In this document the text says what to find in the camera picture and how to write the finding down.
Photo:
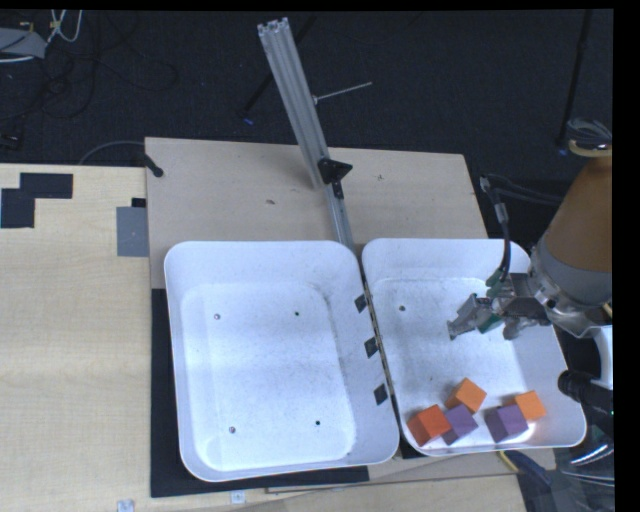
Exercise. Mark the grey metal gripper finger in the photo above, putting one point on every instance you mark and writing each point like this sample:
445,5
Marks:
467,315
515,329

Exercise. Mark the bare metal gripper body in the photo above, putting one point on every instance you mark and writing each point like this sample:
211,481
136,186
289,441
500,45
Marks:
545,305

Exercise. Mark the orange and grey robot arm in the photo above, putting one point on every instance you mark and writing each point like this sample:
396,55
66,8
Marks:
580,235

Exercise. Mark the white plastic tray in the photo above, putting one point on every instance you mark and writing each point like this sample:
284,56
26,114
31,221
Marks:
270,370
430,345

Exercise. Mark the orange cube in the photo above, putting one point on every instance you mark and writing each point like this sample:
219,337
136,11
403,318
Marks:
531,405
468,394

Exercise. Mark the purple cube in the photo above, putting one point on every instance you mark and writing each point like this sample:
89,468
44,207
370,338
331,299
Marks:
507,422
461,422

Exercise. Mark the red-orange cube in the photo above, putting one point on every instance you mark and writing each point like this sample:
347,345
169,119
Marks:
429,424

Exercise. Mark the pale wood board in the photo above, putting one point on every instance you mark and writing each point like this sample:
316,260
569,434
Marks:
240,195

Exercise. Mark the black cylinder on white bracket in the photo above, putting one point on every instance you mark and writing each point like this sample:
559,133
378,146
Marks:
595,380

